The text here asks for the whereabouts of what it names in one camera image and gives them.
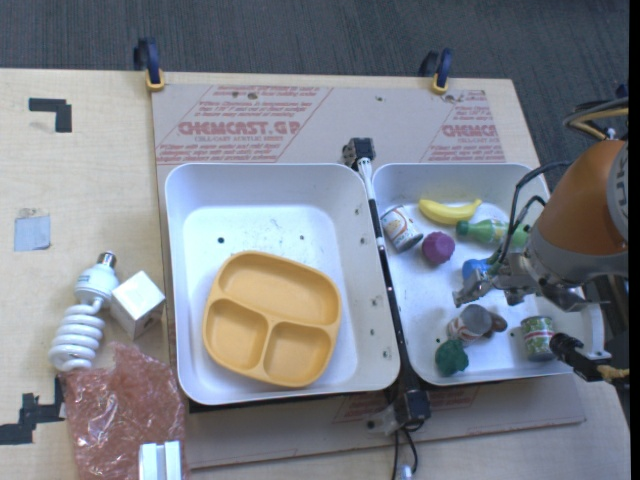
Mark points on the white spiral light bulb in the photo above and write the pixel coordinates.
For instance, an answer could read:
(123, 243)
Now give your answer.
(80, 328)

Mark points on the blue bottle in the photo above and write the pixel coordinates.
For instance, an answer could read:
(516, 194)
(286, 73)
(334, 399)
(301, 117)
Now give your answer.
(472, 268)

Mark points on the white plastic tray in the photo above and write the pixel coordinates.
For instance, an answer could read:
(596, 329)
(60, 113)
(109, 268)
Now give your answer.
(425, 293)
(270, 218)

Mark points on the thin black and white rod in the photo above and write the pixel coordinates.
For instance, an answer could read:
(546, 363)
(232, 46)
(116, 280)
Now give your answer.
(385, 263)

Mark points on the white can with orange print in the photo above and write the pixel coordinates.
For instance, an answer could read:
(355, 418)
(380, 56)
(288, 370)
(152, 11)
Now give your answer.
(401, 228)

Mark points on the brown cardboard board red print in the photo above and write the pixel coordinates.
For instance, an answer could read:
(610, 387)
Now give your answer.
(320, 118)

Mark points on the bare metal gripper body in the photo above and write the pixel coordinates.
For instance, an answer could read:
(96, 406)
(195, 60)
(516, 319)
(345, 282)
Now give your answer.
(525, 278)

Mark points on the yellow divided plate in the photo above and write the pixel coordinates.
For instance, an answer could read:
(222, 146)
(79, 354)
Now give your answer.
(272, 318)

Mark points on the green and white can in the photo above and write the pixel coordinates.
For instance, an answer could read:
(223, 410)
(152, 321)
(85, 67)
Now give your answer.
(536, 338)

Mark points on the green broccoli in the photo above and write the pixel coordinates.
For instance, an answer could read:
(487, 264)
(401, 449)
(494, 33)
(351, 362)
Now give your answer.
(451, 358)

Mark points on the red and white can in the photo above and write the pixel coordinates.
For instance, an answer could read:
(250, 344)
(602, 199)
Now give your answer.
(472, 320)

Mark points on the yellow banana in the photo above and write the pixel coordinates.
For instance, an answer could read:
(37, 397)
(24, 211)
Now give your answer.
(447, 211)

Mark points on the pink bubble wrap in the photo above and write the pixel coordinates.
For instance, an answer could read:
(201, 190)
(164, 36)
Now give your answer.
(125, 413)

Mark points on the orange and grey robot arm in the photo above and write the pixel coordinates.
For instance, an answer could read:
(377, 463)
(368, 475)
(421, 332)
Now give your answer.
(580, 208)

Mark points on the silver metal cube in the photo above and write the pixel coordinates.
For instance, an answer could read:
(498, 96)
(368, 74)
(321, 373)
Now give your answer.
(137, 300)

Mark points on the white plastic block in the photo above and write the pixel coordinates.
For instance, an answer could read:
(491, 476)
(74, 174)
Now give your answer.
(160, 460)

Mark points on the green bottle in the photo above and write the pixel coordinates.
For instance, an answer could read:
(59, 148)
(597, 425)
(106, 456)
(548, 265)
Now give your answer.
(485, 230)

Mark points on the purple round toy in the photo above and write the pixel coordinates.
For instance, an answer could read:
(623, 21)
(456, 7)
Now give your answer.
(438, 248)

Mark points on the brown toy food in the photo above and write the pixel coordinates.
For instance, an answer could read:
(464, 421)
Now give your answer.
(498, 323)

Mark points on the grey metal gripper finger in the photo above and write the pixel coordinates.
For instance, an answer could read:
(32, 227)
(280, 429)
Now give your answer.
(477, 275)
(467, 295)

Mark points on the black cylinder on white bracket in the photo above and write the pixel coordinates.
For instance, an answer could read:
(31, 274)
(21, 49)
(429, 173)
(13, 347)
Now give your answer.
(575, 355)

